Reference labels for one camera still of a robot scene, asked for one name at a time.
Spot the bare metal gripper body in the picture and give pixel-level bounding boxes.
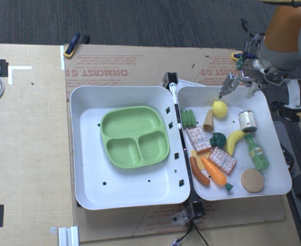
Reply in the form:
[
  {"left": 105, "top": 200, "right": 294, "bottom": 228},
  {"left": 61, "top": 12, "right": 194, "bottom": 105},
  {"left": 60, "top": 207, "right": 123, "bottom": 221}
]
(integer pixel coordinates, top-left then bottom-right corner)
[{"left": 238, "top": 56, "right": 296, "bottom": 87}]

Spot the yellow lemon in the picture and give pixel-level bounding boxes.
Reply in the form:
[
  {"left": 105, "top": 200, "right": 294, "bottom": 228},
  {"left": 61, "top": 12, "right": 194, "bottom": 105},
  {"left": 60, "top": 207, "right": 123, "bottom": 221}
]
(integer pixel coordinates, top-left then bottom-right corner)
[{"left": 212, "top": 100, "right": 229, "bottom": 119}]

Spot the orange carrot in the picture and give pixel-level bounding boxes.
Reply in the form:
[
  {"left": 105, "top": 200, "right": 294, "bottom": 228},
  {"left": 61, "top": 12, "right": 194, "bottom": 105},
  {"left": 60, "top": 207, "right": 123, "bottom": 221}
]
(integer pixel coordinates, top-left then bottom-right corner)
[{"left": 200, "top": 156, "right": 234, "bottom": 192}]

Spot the tan round biscuit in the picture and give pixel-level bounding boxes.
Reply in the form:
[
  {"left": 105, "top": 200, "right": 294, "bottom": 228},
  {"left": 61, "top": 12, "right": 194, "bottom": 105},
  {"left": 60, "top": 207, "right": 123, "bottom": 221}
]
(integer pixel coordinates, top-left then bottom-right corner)
[{"left": 240, "top": 168, "right": 266, "bottom": 193}]

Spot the orange and white carton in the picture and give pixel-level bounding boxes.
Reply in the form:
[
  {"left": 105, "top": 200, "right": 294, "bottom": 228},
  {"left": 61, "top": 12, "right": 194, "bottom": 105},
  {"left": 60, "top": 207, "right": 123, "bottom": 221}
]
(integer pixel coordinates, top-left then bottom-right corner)
[
  {"left": 207, "top": 146, "right": 237, "bottom": 176},
  {"left": 185, "top": 126, "right": 213, "bottom": 155}
]

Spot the green divided plate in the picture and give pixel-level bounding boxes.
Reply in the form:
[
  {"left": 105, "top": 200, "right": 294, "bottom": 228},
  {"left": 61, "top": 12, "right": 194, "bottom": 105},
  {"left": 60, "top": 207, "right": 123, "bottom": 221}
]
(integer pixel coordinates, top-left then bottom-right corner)
[{"left": 99, "top": 106, "right": 171, "bottom": 169}]

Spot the green bottle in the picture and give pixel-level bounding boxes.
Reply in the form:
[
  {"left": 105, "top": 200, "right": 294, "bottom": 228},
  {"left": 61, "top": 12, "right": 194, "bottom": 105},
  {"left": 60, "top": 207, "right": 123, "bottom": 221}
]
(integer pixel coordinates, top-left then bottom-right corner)
[{"left": 244, "top": 133, "right": 270, "bottom": 172}]

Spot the green pea pod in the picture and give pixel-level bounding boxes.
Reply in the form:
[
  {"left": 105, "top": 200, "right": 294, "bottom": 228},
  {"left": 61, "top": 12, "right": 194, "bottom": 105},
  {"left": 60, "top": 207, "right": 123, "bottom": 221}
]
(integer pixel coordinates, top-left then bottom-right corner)
[{"left": 180, "top": 109, "right": 197, "bottom": 130}]

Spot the white plastic tray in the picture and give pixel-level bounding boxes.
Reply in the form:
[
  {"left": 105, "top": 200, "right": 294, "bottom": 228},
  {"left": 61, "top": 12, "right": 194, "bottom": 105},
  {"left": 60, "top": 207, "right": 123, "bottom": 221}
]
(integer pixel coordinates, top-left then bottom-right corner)
[
  {"left": 176, "top": 86, "right": 293, "bottom": 202},
  {"left": 69, "top": 86, "right": 191, "bottom": 211}
]

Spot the white paper sheet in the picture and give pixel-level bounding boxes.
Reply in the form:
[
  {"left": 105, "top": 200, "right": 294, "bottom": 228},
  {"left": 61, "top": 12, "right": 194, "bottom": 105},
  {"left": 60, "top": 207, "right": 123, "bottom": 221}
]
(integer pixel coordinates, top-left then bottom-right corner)
[{"left": 176, "top": 78, "right": 208, "bottom": 88}]

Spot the yellow cheese slice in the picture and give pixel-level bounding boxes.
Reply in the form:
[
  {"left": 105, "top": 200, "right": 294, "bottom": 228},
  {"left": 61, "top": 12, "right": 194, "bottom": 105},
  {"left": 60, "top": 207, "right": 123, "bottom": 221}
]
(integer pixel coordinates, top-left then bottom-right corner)
[{"left": 190, "top": 150, "right": 213, "bottom": 171}]

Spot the black cylinder on white bracket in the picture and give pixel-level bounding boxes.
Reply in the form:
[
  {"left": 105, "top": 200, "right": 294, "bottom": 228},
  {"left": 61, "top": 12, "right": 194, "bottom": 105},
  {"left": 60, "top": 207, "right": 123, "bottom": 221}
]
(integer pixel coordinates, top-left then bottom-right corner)
[{"left": 269, "top": 78, "right": 301, "bottom": 124}]

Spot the tan ice cream cone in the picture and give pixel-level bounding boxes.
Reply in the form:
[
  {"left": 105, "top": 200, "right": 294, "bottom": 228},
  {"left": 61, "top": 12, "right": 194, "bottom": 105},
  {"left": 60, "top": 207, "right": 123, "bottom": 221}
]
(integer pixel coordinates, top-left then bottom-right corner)
[{"left": 203, "top": 109, "right": 215, "bottom": 134}]

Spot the silver can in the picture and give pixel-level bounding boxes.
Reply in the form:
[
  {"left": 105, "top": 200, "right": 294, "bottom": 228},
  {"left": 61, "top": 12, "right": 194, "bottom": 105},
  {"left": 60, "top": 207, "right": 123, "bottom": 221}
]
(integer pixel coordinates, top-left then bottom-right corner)
[{"left": 238, "top": 110, "right": 258, "bottom": 134}]

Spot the thin black and white rod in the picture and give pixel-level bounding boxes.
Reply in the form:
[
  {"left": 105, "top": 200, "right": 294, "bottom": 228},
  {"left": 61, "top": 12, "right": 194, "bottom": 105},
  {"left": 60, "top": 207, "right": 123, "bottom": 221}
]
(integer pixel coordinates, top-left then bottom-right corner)
[{"left": 169, "top": 83, "right": 195, "bottom": 205}]

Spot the green broccoli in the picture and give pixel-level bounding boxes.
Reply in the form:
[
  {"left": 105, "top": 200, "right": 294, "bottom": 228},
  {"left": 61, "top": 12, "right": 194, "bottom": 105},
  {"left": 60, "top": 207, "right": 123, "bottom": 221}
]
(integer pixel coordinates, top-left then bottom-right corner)
[{"left": 209, "top": 132, "right": 228, "bottom": 149}]

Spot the yellow banana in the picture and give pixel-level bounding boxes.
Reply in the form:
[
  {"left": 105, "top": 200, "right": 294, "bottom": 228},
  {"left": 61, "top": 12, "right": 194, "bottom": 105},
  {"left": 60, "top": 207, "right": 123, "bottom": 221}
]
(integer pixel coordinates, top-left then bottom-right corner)
[{"left": 225, "top": 130, "right": 248, "bottom": 157}]

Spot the brown sausage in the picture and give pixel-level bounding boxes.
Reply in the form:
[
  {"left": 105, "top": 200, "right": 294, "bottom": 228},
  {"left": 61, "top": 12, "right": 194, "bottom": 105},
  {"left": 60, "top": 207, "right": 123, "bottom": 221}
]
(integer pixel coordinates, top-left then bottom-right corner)
[{"left": 189, "top": 156, "right": 211, "bottom": 188}]

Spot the brown cardboard board red print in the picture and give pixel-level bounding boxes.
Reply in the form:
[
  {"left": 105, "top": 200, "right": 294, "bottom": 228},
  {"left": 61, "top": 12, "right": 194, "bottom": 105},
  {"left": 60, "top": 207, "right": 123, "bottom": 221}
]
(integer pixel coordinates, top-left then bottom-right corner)
[{"left": 64, "top": 44, "right": 287, "bottom": 243}]

